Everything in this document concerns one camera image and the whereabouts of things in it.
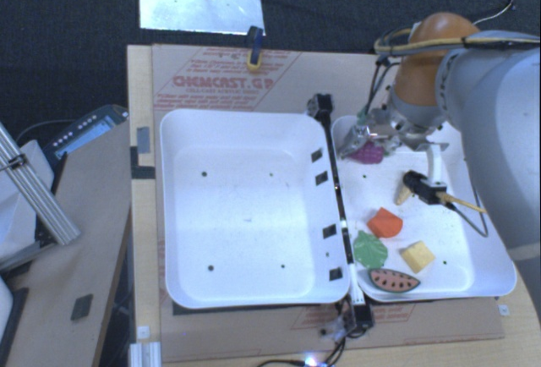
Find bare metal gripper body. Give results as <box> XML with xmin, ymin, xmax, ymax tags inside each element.
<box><xmin>361</xmin><ymin>106</ymin><xmax>433</xmax><ymax>150</ymax></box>

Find purple grapes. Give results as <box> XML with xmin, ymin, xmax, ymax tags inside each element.
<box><xmin>348</xmin><ymin>140</ymin><xmax>386</xmax><ymax>166</ymax></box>

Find thin black and white rod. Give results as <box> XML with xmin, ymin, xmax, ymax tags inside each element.
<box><xmin>315</xmin><ymin>109</ymin><xmax>365</xmax><ymax>308</ymax></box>

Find beige ice cream cone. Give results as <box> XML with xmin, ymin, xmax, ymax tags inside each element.
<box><xmin>394</xmin><ymin>183</ymin><xmax>413</xmax><ymax>206</ymax></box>

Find orange wedge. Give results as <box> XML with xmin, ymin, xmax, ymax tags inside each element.
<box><xmin>366</xmin><ymin>206</ymin><xmax>404</xmax><ymax>239</ymax></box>

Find white plastic tray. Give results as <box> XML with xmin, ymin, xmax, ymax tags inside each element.
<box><xmin>159</xmin><ymin>108</ymin><xmax>352</xmax><ymax>309</ymax></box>
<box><xmin>331</xmin><ymin>115</ymin><xmax>518</xmax><ymax>303</ymax></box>

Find green leaf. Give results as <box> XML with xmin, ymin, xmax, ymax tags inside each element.
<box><xmin>352</xmin><ymin>229</ymin><xmax>389</xmax><ymax>270</ymax></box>

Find yellow cheese wedge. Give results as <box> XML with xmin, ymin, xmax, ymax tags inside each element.
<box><xmin>400</xmin><ymin>240</ymin><xmax>437</xmax><ymax>275</ymax></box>

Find red watermelon slice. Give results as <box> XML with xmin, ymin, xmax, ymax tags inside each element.
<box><xmin>367</xmin><ymin>267</ymin><xmax>422</xmax><ymax>295</ymax></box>

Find brown cardboard board red print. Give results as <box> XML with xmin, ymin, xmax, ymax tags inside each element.
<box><xmin>150</xmin><ymin>43</ymin><xmax>506</xmax><ymax>363</ymax></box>

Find black block with thin wires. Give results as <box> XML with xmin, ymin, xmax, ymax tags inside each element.
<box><xmin>306</xmin><ymin>93</ymin><xmax>336</xmax><ymax>118</ymax></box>
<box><xmin>336</xmin><ymin>300</ymin><xmax>375</xmax><ymax>337</ymax></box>

